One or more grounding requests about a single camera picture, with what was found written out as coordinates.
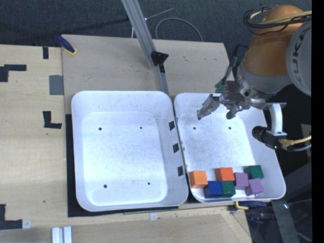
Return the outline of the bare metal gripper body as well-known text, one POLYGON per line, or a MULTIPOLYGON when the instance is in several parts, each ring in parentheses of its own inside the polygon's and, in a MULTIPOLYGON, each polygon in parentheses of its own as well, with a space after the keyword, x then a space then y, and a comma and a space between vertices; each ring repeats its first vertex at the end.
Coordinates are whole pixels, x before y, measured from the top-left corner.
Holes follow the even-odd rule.
POLYGON ((224 83, 218 101, 229 111, 242 111, 251 107, 263 109, 266 105, 266 100, 259 97, 258 93, 253 94, 249 88, 244 90, 236 81, 224 83))

